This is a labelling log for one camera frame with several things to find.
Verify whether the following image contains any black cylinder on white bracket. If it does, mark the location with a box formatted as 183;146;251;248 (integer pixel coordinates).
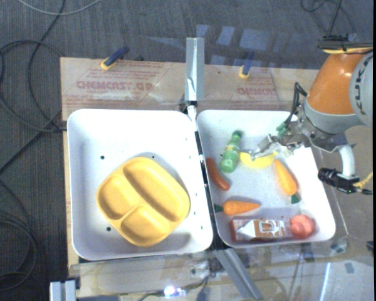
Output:
317;144;361;194

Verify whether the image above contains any yellow divided plate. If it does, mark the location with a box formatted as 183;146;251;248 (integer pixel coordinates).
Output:
95;156;192;248

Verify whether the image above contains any orange toy carrot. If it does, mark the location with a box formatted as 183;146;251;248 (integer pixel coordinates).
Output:
274;159;301;205
213;199;261;216

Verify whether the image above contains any white plastic tray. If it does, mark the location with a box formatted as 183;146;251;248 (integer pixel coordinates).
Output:
196;109;337;249
66;108;214;261

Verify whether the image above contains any pink-orange round toy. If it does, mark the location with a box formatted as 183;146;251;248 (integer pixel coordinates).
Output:
290;214;316;240

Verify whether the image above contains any yellow banana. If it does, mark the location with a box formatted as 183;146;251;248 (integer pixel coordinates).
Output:
239;150;279;169

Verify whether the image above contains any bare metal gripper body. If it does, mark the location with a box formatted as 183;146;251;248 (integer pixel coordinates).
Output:
276;121;318;150

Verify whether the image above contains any green plastic bottle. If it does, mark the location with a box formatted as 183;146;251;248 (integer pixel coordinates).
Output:
219;130;243;174

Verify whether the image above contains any orange and white carton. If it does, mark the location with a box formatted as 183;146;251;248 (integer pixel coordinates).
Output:
229;218;295;243

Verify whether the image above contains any brown cardboard board red print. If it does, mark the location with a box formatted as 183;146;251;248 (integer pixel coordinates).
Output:
60;57;348;298

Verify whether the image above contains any red-brown toy sausage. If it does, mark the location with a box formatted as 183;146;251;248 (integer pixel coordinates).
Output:
205;157;231;192

